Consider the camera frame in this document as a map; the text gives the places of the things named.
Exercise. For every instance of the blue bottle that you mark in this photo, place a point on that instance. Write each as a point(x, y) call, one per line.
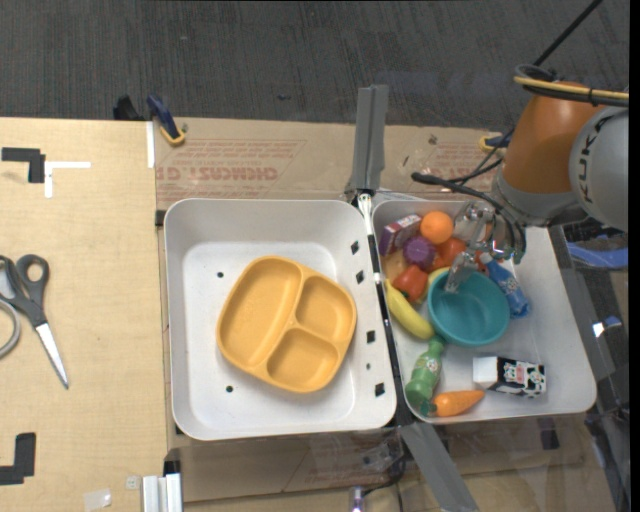
point(512, 290)

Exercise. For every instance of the white and black milk carton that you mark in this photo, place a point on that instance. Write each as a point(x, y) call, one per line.
point(520, 376)

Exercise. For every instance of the yellow banana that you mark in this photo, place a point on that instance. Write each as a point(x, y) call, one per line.
point(405, 312)

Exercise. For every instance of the thin black and white rod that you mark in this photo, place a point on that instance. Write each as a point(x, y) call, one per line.
point(376, 270)

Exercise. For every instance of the teal bowl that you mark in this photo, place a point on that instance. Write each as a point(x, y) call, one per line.
point(475, 315)

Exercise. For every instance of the green bottle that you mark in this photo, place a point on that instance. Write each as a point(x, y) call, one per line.
point(425, 375)

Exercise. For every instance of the red pepper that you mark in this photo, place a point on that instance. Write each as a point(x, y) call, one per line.
point(411, 282)

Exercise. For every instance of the orange divided plate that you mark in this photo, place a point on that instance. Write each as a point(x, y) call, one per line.
point(260, 310)

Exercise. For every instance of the white plastic tray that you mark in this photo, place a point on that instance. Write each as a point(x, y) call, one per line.
point(200, 325)
point(550, 350)

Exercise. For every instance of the purple carton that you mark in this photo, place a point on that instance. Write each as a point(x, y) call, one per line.
point(395, 235)

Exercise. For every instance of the orange carrot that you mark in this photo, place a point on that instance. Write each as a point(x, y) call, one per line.
point(457, 402)

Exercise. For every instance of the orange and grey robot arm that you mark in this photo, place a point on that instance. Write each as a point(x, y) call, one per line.
point(542, 150)

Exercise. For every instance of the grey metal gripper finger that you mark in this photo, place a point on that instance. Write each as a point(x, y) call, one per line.
point(459, 272)

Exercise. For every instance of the red tomato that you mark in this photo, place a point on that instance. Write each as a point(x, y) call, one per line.
point(452, 250)

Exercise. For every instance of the orange fruit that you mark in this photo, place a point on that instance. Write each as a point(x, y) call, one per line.
point(436, 226)

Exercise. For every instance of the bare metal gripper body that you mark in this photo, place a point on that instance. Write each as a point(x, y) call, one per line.
point(475, 222)

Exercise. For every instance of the brown cardboard board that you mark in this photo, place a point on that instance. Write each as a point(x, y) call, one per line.
point(300, 165)

